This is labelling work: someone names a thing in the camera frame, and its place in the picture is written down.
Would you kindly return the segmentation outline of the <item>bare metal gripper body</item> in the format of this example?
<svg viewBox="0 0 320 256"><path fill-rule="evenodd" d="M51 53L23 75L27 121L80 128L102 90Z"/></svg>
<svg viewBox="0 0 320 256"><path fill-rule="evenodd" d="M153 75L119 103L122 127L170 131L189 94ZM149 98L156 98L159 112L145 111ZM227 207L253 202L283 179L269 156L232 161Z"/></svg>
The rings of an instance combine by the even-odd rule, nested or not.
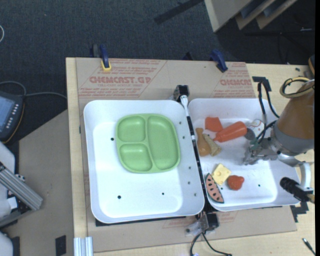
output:
<svg viewBox="0 0 320 256"><path fill-rule="evenodd" d="M254 140L251 142L250 149L253 158L261 157L263 161L279 160L289 166L299 166L302 163L296 159L298 153L291 152L283 147L276 138L263 138L261 141Z"/></svg>

